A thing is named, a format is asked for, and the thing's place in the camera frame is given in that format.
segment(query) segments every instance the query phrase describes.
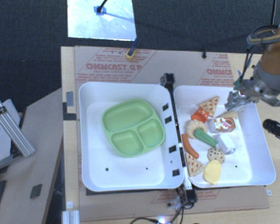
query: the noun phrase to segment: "white tray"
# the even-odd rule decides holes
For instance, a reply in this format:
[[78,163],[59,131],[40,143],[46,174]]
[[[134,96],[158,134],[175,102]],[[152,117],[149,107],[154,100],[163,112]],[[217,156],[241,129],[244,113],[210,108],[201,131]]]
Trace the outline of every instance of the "white tray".
[[[176,88],[175,105],[181,134],[185,133],[185,126],[190,116],[198,109],[198,105],[210,98],[219,96],[215,116],[225,112],[224,103],[227,102],[228,87],[209,86],[179,86]],[[255,104],[240,106],[237,110],[240,127],[232,131],[231,138],[236,151],[225,156],[222,172],[218,184],[212,185],[203,179],[203,172],[190,177],[190,181],[200,188],[221,188],[234,186],[268,185],[274,182],[276,173],[270,156],[266,139],[259,120]],[[189,140],[191,146],[199,153],[198,160],[206,165],[208,149],[211,146],[198,139]]]
[[[166,133],[163,144],[133,158],[118,154],[110,144],[101,116],[109,107],[130,99],[147,101]],[[174,189],[184,179],[169,92],[156,84],[89,82],[79,90],[82,179],[93,191]],[[165,119],[172,121],[165,124]]]

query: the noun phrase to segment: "pizza slice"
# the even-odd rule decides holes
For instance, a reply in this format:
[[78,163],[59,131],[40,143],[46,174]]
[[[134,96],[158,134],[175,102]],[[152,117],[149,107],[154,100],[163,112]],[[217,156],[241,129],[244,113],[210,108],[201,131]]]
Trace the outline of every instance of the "pizza slice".
[[216,96],[208,101],[201,103],[199,107],[202,107],[203,109],[205,109],[207,112],[210,113],[211,117],[214,117],[218,105],[218,101],[219,101],[219,96]]
[[204,171],[205,165],[203,165],[188,153],[186,153],[186,162],[188,167],[188,174],[190,177],[194,177]]

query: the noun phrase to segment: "toy food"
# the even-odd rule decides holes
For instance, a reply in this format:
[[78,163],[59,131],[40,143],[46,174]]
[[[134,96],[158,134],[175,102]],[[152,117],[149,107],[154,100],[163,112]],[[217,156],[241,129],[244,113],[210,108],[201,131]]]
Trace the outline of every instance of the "toy food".
[[197,119],[205,123],[209,117],[209,114],[210,113],[204,110],[202,107],[199,107],[199,109],[191,116],[191,119]]
[[203,177],[211,184],[217,184],[221,175],[221,164],[218,160],[210,161],[204,169]]
[[193,120],[190,120],[187,125],[186,125],[186,133],[188,135],[188,137],[190,139],[195,139],[195,136],[194,136],[194,131],[198,128],[201,128],[203,131],[207,132],[207,127],[206,125],[197,120],[197,119],[193,119]]
[[209,125],[212,133],[231,132],[236,128],[235,121],[232,117],[212,119],[209,121]]
[[219,101],[219,96],[216,96],[208,101],[201,103],[199,107],[202,107],[204,110],[210,113],[211,117],[214,117],[218,101]]
[[194,136],[198,139],[200,139],[201,141],[216,147],[218,141],[215,140],[214,138],[210,137],[206,132],[204,132],[202,129],[198,128],[195,130],[194,132]]
[[235,144],[228,133],[223,133],[217,137],[218,146],[226,155],[232,154],[235,151]]
[[228,118],[228,117],[232,117],[234,119],[238,118],[238,114],[235,110],[231,110],[231,111],[227,111],[221,115],[219,115],[217,118]]
[[195,159],[199,158],[199,154],[190,145],[188,135],[186,133],[182,134],[182,144],[187,153],[192,155]]
[[188,174],[190,177],[196,176],[203,172],[205,165],[195,159],[192,155],[186,153],[186,162],[188,167]]
[[218,160],[221,164],[225,162],[225,155],[219,148],[212,147],[207,152],[209,161]]

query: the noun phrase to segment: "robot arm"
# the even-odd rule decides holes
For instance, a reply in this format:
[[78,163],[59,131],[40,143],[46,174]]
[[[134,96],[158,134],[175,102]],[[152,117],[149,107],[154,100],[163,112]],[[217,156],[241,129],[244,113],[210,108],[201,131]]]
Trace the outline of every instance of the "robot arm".
[[[257,35],[275,30],[273,36],[267,38],[256,38]],[[280,107],[280,26],[266,26],[252,32],[247,42],[250,45],[244,65],[243,74],[235,82],[236,92],[230,92],[225,104],[229,110],[236,109],[240,105],[250,102],[257,103],[261,99],[273,107]],[[258,64],[254,67],[253,76],[250,79],[243,79],[248,68],[251,56],[249,52],[254,45],[267,46]],[[280,138],[280,124],[273,120],[265,120],[264,128]]]

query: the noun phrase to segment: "green divided tray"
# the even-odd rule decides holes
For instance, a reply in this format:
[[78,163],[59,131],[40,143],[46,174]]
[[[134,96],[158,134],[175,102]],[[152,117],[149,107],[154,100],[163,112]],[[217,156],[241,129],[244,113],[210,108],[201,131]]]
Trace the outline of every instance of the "green divided tray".
[[114,149],[124,157],[147,153],[165,140],[164,127],[152,106],[131,99],[105,110],[101,123]]

